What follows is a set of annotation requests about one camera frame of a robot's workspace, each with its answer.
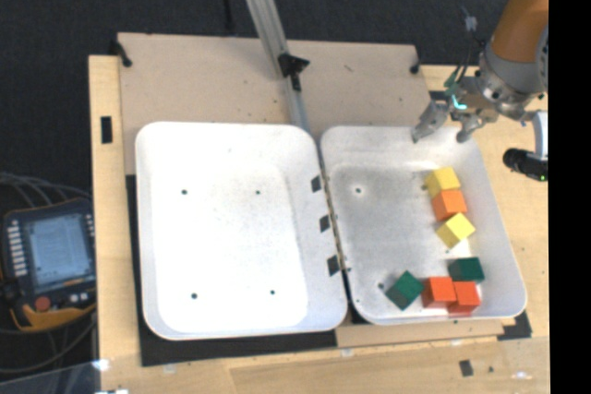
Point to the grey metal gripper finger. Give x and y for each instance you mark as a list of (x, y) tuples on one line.
[(470, 127), (429, 122)]

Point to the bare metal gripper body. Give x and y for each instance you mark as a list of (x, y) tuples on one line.
[(496, 99)]

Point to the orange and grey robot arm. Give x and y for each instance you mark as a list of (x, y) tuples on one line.
[(519, 25)]

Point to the yellow cube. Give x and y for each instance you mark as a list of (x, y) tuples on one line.
[(456, 230), (443, 180)]

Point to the orange cube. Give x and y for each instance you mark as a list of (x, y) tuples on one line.
[(449, 204), (438, 290), (467, 294)]

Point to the white plastic tray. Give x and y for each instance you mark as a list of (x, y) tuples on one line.
[(388, 221), (231, 235)]

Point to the green cube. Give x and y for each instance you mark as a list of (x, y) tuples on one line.
[(466, 268), (405, 288)]

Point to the pale wood board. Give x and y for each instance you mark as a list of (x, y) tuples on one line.
[(208, 83)]

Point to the black cylinder on white bracket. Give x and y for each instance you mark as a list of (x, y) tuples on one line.
[(524, 161)]

